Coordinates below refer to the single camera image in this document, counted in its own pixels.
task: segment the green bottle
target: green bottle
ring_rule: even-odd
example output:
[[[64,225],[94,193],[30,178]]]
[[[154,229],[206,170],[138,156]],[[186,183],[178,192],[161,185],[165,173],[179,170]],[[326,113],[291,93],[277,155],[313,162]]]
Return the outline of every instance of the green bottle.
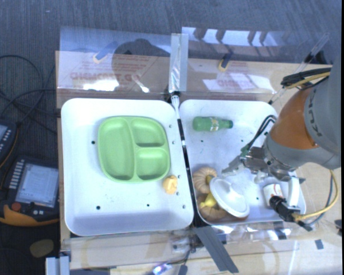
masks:
[[[222,128],[232,128],[233,121],[219,117],[195,117],[193,128],[196,131],[218,131]]]

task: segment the yellow cable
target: yellow cable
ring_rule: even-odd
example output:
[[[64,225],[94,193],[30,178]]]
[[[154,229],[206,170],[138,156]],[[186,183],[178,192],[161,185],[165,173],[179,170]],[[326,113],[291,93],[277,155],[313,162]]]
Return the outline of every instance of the yellow cable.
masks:
[[[289,85],[286,87],[286,89],[292,89],[292,88],[298,87],[299,85],[303,85],[303,84],[305,84],[311,80],[317,80],[318,78],[329,76],[329,75],[330,75],[330,72],[324,72],[324,73],[316,74],[314,76],[310,76],[308,78],[305,78],[304,80],[300,80],[300,81],[296,82],[295,84]]]
[[[325,208],[323,208],[322,210],[310,213],[310,214],[297,214],[297,213],[293,213],[292,216],[294,218],[295,221],[298,220],[303,220],[303,219],[307,219],[313,216],[318,216],[324,212],[326,212],[327,210],[329,210],[331,207],[333,207],[335,205],[335,203],[337,202],[338,198],[339,198],[339,190],[338,190],[338,183],[337,180],[335,178],[335,174],[333,170],[330,170],[330,174],[333,177],[333,181],[334,181],[334,185],[335,185],[335,197],[333,199],[333,201]]]

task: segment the white tray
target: white tray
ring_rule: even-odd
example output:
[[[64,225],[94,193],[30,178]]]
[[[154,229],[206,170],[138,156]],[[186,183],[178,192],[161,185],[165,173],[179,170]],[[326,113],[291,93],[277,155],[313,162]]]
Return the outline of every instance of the white tray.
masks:
[[[119,183],[101,170],[97,154],[99,124],[111,116],[144,116],[159,121],[169,141],[177,193],[163,179]],[[64,155],[65,223],[80,236],[177,230],[188,227],[194,211],[175,111],[158,100],[71,99],[61,110]]]
[[[228,167],[229,162],[241,153],[241,148],[253,139],[263,120],[268,115],[277,115],[273,107],[264,102],[226,100],[186,100],[181,104],[179,113],[192,174],[203,166],[213,167],[220,174],[221,170]],[[233,128],[198,132],[192,127],[196,116],[230,119],[233,121]],[[261,135],[254,145],[260,147],[264,138],[265,136]],[[279,182],[273,177],[256,184],[253,181],[254,177],[249,169],[236,176],[236,183],[241,185],[241,190],[250,206],[247,219],[238,221],[229,216],[215,224],[282,221],[279,215],[266,205],[263,187],[270,183],[279,183],[284,197],[287,197],[288,183]],[[306,204],[301,190],[298,206],[301,208],[301,213],[305,212]]]

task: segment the gray carpet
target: gray carpet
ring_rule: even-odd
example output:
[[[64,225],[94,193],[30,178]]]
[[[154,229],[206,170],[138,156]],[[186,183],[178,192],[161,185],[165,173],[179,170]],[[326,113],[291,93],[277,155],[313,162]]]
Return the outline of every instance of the gray carpet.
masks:
[[[63,26],[164,35],[183,27],[306,32],[314,40],[329,33],[318,61],[331,64],[341,51],[342,0],[0,0],[0,115],[7,104],[4,96],[12,99],[45,84],[55,88],[51,71]],[[39,95],[21,101],[32,105]],[[48,113],[37,111],[24,121],[15,154],[57,160],[55,105],[54,93],[46,92],[38,107]],[[19,121],[27,111],[11,105],[3,115]],[[0,170],[0,184],[6,169]],[[55,242],[48,256],[57,256],[58,224],[35,229],[0,225],[0,275],[45,274],[45,258],[29,251],[44,238]]]

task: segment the green divided plate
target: green divided plate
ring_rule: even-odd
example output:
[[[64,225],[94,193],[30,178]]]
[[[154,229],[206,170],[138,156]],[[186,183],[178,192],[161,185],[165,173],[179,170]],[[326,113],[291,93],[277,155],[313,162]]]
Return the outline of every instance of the green divided plate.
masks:
[[[103,172],[117,182],[158,180],[171,166],[166,131],[148,117],[105,119],[98,130],[98,154]]]

